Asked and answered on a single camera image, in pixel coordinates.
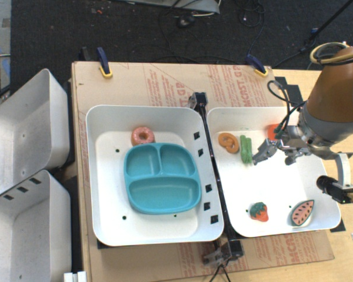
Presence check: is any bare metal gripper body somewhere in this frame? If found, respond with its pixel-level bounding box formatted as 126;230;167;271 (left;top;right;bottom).
278;125;339;159

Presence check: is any green bean pod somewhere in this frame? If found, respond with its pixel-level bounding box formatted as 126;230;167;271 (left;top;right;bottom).
239;134;254;165

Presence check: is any orange round toy food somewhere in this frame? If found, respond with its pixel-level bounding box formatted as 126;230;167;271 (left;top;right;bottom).
267;123;284;142

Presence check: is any white plastic tray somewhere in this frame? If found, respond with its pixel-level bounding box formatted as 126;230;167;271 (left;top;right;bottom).
0;68;71;203
85;104;225;247
0;169;73;282
207;106;342;239

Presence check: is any orange pretzel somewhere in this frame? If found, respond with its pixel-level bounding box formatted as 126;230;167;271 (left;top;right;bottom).
217;132;240;155

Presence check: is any pink watermelon slice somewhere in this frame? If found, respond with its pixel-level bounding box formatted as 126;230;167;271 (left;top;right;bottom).
291;199;315;227

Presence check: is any thin black rod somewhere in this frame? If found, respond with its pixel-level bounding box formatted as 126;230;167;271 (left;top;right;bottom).
197;98;241;248

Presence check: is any red strawberry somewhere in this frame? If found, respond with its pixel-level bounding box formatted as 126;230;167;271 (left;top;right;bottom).
249;202;269;223

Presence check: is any blue divided plate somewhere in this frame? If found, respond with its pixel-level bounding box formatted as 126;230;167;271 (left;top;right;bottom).
123;142;202;216

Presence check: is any pink doughnut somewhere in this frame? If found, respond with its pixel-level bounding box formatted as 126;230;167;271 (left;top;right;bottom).
131;126;156;147

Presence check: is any brown cardboard board red print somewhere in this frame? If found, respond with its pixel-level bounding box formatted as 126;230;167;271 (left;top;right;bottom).
71;61;336;282

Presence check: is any black cylinder on white bracket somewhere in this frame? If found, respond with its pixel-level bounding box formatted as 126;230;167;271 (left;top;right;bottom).
316;152;353;204

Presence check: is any black block with thin wires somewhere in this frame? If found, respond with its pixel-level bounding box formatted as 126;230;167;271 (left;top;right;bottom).
188;92;209;112
202;239;245;266

